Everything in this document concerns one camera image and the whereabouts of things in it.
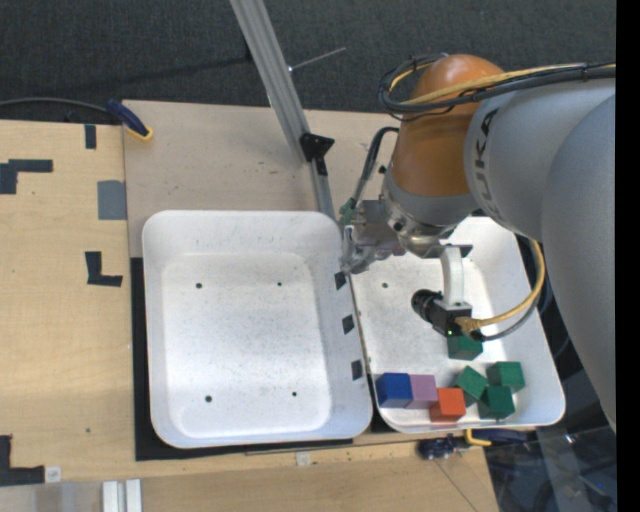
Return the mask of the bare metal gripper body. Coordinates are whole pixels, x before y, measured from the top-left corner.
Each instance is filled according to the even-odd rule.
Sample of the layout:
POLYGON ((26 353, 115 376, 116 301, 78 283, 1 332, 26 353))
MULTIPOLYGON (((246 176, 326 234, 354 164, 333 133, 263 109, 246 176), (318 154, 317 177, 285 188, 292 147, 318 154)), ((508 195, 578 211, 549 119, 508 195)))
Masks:
POLYGON ((394 203, 387 210, 382 200, 360 202, 349 221, 349 242, 357 248, 377 248, 379 260, 411 253, 435 257, 441 242, 454 231, 453 225, 429 225, 406 215, 394 203))

